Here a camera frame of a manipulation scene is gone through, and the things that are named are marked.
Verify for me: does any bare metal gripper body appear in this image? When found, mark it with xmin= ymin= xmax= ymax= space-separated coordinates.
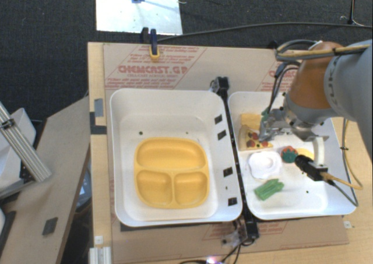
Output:
xmin=261 ymin=107 xmax=330 ymax=142

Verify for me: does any toy pizza slice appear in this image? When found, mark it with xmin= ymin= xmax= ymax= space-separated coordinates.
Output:
xmin=238 ymin=124 xmax=275 ymax=152

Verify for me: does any yellow toy cheese slice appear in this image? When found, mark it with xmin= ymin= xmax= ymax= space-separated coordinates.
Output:
xmin=240 ymin=112 xmax=263 ymax=132

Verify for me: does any red and green toy strawberry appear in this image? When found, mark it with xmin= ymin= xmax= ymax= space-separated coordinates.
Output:
xmin=280 ymin=145 xmax=299 ymax=164

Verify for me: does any thin black and white rod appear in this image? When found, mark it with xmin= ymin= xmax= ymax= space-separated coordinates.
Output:
xmin=217 ymin=89 xmax=255 ymax=227

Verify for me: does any yellow flat toy disc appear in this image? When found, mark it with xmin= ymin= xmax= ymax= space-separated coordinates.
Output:
xmin=295 ymin=147 xmax=315 ymax=161

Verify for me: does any green toy asparagus bunch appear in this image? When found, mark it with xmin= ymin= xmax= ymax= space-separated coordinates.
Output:
xmin=254 ymin=178 xmax=285 ymax=201

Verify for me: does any white plastic tray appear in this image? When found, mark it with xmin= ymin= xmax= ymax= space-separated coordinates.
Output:
xmin=109 ymin=87 xmax=244 ymax=228
xmin=227 ymin=91 xmax=359 ymax=221

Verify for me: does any yellow divided plate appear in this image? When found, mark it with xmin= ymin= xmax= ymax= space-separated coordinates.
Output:
xmin=133 ymin=136 xmax=210 ymax=210

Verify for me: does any brown cardboard board red print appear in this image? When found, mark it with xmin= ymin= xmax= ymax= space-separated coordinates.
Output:
xmin=103 ymin=43 xmax=350 ymax=264

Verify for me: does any black block with thin wires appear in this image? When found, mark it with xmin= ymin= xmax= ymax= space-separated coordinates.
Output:
xmin=244 ymin=218 xmax=261 ymax=241
xmin=210 ymin=76 xmax=231 ymax=95

